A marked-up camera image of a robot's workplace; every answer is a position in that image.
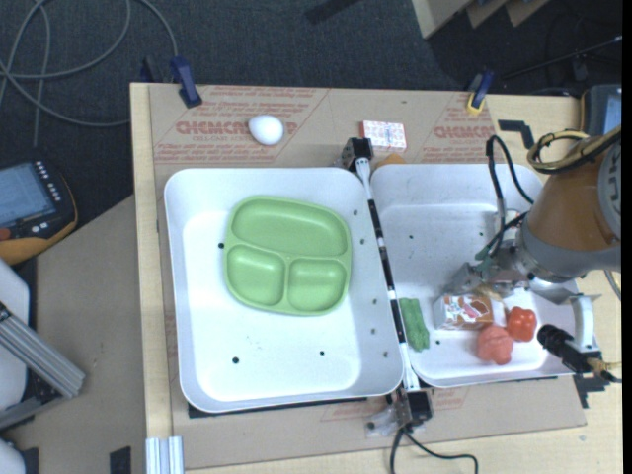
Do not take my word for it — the green divided plate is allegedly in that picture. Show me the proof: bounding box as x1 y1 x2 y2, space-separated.
223 195 354 318

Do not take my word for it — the thin black and white rod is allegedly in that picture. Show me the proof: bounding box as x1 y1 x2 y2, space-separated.
355 158 422 392

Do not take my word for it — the black cylinder on white bracket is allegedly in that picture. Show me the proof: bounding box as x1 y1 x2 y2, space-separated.
536 293 604 375

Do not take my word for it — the brown cardboard board red print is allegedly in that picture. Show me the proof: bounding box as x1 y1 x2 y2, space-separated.
147 84 589 471

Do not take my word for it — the orange and white carton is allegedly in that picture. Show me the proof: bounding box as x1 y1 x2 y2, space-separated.
433 293 496 332

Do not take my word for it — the red bell pepper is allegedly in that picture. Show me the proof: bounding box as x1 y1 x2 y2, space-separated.
505 306 538 343

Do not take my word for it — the white egg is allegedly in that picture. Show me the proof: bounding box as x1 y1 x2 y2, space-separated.
247 115 286 146

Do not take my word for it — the red and white packet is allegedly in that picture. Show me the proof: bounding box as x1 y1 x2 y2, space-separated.
360 119 410 153

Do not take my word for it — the pink lumpy toy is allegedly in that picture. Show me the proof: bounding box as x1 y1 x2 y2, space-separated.
476 325 514 366

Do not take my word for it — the white plastic tray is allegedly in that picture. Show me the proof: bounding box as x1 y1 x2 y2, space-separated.
368 162 585 390
163 167 407 414

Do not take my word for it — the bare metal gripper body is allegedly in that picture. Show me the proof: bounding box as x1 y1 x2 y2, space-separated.
477 243 580 305

